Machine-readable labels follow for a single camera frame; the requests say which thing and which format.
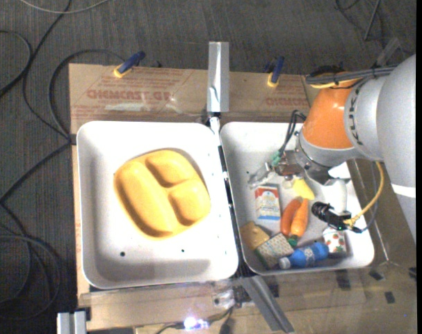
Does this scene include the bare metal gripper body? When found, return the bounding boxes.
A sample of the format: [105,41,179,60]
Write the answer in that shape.
[274,150,313,177]

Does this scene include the yellow banana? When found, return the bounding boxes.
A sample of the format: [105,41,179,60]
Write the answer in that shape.
[293,177,316,201]

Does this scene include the red and white carton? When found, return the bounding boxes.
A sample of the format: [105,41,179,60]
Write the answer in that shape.
[254,183,282,221]

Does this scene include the white plastic tray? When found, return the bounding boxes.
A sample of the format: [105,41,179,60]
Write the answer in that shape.
[219,121,375,276]
[76,120,240,290]

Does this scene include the orange sausage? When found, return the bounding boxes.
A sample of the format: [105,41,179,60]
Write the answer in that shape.
[279,196,302,237]

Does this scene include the orange carrot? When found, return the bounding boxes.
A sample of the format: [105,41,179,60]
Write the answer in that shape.
[287,198,309,248]

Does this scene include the yellow cheese wedge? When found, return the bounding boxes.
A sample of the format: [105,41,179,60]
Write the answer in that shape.
[239,221,270,251]

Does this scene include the green dotted carton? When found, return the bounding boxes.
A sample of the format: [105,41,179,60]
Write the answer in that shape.
[254,233,295,270]

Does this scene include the blue bottle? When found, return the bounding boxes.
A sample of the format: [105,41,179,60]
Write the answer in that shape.
[278,241,330,270]

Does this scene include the white cup with orange print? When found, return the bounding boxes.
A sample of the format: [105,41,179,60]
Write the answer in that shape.
[322,228,347,254]

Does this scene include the yellow divided plate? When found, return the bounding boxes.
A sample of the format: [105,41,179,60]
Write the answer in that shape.
[113,149,211,239]

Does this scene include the brown cardboard board red print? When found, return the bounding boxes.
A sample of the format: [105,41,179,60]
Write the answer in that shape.
[68,63,389,332]

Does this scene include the black cylinder on white bracket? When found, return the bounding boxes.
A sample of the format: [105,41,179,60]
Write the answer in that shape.
[311,161,352,230]

